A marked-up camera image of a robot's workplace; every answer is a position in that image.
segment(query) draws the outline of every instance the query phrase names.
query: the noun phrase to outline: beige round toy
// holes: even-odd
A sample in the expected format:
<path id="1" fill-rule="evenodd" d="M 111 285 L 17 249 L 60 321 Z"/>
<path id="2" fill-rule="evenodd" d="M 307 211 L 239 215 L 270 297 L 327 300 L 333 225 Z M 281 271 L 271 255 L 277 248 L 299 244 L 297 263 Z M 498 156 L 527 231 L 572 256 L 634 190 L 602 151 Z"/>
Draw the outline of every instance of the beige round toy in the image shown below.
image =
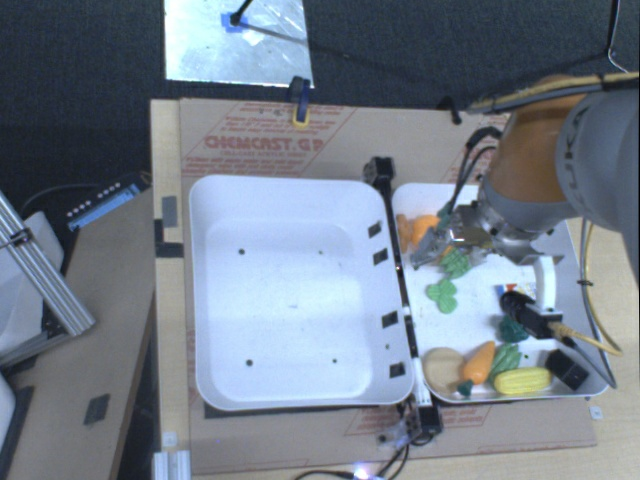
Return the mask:
<path id="1" fill-rule="evenodd" d="M 437 393 L 449 396 L 461 382 L 460 371 L 464 366 L 462 354 L 452 348 L 431 349 L 422 359 L 424 378 Z"/>

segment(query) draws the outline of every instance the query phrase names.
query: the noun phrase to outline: metal plate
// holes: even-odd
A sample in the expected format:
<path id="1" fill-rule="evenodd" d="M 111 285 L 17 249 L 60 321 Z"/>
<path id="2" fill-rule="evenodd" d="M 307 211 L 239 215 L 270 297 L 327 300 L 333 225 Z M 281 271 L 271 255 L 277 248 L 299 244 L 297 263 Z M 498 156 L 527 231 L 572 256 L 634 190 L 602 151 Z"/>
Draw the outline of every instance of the metal plate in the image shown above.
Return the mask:
<path id="1" fill-rule="evenodd" d="M 254 0 L 242 27 L 223 15 L 244 0 L 165 0 L 165 57 L 169 80 L 287 87 L 311 80 L 302 0 Z"/>

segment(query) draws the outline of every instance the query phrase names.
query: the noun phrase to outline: cardboard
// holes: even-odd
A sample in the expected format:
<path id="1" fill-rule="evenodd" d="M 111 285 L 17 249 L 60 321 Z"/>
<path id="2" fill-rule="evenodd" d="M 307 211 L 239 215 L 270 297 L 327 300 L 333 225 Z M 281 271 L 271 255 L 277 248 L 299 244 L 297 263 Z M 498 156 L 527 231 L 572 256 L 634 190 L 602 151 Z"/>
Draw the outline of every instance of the cardboard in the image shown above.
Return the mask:
<path id="1" fill-rule="evenodd" d="M 504 116 L 311 107 L 311 123 L 290 123 L 293 106 L 213 100 L 180 102 L 185 297 L 194 474 L 380 461 L 393 455 L 378 436 L 394 427 L 395 407 L 221 413 L 205 407 L 194 382 L 194 327 L 188 193 L 206 174 L 359 179 L 373 156 L 392 156 L 394 186 L 455 179 L 468 137 Z M 412 458 L 594 446 L 582 399 L 445 407 L 444 432 Z"/>

